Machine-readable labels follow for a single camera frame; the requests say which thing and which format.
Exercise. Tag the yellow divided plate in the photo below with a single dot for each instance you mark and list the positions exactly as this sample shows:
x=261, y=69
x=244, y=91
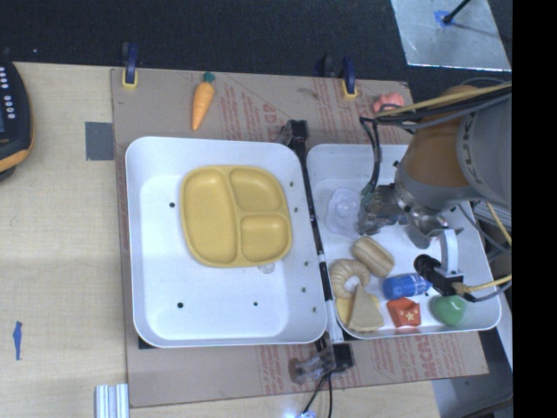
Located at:
x=209, y=216

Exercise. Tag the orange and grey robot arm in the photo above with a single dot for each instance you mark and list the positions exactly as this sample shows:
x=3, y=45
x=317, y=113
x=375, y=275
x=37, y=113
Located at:
x=439, y=155

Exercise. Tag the red carton with yellow star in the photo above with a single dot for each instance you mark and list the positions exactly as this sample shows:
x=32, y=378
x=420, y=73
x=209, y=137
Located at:
x=404, y=314

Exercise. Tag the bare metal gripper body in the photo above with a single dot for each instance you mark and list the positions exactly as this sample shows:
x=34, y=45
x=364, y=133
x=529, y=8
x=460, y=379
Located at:
x=383, y=209

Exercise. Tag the orange carrot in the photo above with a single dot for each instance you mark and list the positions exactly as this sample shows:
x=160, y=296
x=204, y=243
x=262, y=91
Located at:
x=202, y=100

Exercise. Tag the tan bread bun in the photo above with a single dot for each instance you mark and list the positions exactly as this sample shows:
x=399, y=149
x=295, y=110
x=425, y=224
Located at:
x=373, y=256

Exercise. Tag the white plastic tray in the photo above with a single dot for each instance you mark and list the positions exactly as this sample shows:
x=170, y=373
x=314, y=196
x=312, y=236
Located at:
x=335, y=168
x=209, y=312

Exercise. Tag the green apple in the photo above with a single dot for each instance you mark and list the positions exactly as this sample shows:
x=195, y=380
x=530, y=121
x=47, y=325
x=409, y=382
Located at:
x=449, y=311

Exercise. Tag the pink toy food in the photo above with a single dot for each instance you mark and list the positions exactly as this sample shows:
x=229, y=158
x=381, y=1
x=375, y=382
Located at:
x=389, y=101

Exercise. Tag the small clear plastic piece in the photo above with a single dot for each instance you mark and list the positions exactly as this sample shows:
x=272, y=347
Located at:
x=266, y=269

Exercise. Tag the thin black and white rod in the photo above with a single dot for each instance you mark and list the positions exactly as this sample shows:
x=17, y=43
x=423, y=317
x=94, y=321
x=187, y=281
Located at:
x=314, y=224

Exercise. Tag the blue can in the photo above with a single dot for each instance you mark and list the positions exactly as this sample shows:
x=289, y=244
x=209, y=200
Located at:
x=402, y=286

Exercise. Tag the brown cardboard board red print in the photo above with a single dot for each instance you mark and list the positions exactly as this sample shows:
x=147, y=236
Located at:
x=174, y=103

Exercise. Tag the tan pizza slice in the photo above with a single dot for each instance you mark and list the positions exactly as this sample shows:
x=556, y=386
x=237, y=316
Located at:
x=364, y=314

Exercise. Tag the clear plastic fried egg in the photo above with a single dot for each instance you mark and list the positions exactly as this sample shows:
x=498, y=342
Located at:
x=343, y=209

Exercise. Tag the black cylinder on white bracket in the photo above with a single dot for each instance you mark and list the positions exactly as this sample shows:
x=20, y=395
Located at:
x=437, y=274

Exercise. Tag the beige croissant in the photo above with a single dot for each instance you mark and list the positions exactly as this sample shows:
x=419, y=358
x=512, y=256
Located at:
x=344, y=270

